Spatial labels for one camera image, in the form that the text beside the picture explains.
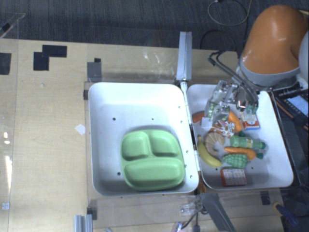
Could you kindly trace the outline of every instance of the wooden table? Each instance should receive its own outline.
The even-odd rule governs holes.
[[[43,44],[67,46],[67,57],[50,58],[49,71],[34,71],[33,52],[41,52]],[[0,75],[0,101],[6,104],[0,107],[0,115],[6,113],[6,124],[13,128],[9,153],[0,143],[1,157],[13,152],[11,190],[4,160],[0,162],[0,197],[3,203],[10,203],[8,210],[0,212],[0,231],[71,232],[74,215],[85,215],[88,205],[86,136],[75,129],[85,125],[87,62],[101,59],[104,80],[134,81],[154,75],[168,82],[176,73],[178,49],[2,39],[0,52],[12,54],[10,74]],[[215,84],[227,78],[208,63],[210,52],[193,50],[192,83]],[[222,61],[235,67],[236,53],[225,53]],[[282,202],[279,190],[269,194],[272,202]],[[162,198],[167,202],[160,207],[148,205],[148,216],[168,210],[170,197]],[[220,198],[237,231],[283,231],[271,205],[262,205],[260,192],[221,193]],[[120,197],[117,202],[123,217],[115,209],[103,221],[105,227],[113,226],[113,232],[171,230],[174,218],[169,219],[167,212],[163,223],[126,226],[126,216],[131,221],[140,216],[129,213],[129,208],[141,204]],[[189,217],[179,218],[185,221]],[[200,215],[199,221],[202,231],[217,231],[209,215]],[[97,232],[105,229],[94,227]]]

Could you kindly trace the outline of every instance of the clear plastic panel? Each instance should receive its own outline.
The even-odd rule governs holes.
[[[25,14],[0,16],[0,231],[8,230],[17,90],[19,20]]]
[[[103,32],[117,36],[117,28],[102,28]],[[178,48],[166,48],[164,42],[177,39],[180,32],[141,30],[144,36],[143,46],[130,46],[129,32],[123,37],[123,45],[113,45],[104,39],[97,39],[98,43],[89,44],[87,63],[101,61],[101,81],[103,82],[133,82],[133,83],[174,83],[177,73]],[[192,51],[192,80],[193,83],[217,84],[220,79],[230,79],[219,68],[212,66],[207,57],[213,51]],[[222,55],[222,62],[233,70],[237,66],[236,52],[226,52]],[[98,79],[88,77],[88,82],[98,82]]]

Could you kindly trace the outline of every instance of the yellow banana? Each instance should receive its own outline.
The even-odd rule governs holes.
[[[220,167],[222,165],[222,163],[218,159],[216,159],[211,154],[209,154],[209,152],[207,151],[207,149],[205,148],[205,146],[202,142],[201,136],[197,137],[197,150],[198,150],[199,156],[209,166]]]

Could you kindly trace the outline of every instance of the green divided tray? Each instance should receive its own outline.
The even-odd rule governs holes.
[[[138,191],[158,191],[184,179],[178,140],[165,130],[138,130],[121,140],[121,167],[126,183]]]

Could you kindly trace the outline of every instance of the plastic sheet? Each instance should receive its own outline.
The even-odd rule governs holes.
[[[88,45],[87,63],[93,64],[98,58],[101,60],[100,78],[103,82],[173,83],[177,70],[178,49]]]
[[[0,25],[9,24],[0,30],[0,53],[9,56],[2,68],[7,70],[0,74],[0,229],[6,231],[9,221],[10,194],[12,180],[12,162],[14,148],[14,126],[17,88],[18,42],[4,39],[4,36],[18,37],[17,25],[20,14],[4,14]]]

